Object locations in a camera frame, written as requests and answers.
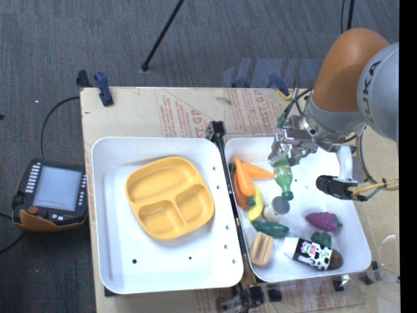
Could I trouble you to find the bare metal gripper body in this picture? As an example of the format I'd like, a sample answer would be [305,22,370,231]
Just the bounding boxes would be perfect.
[281,114,330,152]

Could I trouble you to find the green plastic bottle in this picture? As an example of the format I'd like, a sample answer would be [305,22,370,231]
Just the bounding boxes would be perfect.
[272,155,295,201]

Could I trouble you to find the orange carrot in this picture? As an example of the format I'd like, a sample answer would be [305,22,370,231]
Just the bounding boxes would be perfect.
[233,156,257,207]
[229,170,250,210]
[241,161,276,180]

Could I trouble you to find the white plastic tray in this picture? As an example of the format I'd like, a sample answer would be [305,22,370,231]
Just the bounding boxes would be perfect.
[223,136,373,284]
[91,136,245,295]

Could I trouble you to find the yellow banana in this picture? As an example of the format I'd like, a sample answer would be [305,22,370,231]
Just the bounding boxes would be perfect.
[248,183,265,222]

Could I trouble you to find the small white can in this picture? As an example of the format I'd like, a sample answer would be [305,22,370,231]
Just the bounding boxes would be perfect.
[262,196,291,224]

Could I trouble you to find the purple grapes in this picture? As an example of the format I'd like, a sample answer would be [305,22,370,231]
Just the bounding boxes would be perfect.
[304,211,343,233]

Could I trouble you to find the green cucumber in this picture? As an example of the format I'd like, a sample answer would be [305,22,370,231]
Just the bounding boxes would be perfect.
[251,219,290,239]

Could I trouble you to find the green broccoli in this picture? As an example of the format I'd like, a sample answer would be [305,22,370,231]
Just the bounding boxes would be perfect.
[310,231,333,249]

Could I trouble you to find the cow print milk carton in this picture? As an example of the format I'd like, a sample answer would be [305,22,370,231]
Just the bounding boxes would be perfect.
[281,237,334,271]

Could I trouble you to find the tan bread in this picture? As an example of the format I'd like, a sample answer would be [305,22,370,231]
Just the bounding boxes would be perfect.
[249,231,274,267]

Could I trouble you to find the brown biscuit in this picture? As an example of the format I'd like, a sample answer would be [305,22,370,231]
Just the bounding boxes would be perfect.
[327,248,344,271]

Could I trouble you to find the yellow divided plate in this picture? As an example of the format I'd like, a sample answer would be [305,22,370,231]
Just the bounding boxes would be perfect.
[124,155,216,241]

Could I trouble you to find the brown cardboard board red print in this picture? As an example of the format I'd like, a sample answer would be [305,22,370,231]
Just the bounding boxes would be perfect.
[79,87,400,313]

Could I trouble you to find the black cylinder on white bracket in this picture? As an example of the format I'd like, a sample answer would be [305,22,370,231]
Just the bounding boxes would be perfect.
[315,143,359,201]

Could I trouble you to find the black block with thin wires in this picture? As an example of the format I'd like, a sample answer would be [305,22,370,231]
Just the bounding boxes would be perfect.
[238,284,265,307]
[204,120,227,143]

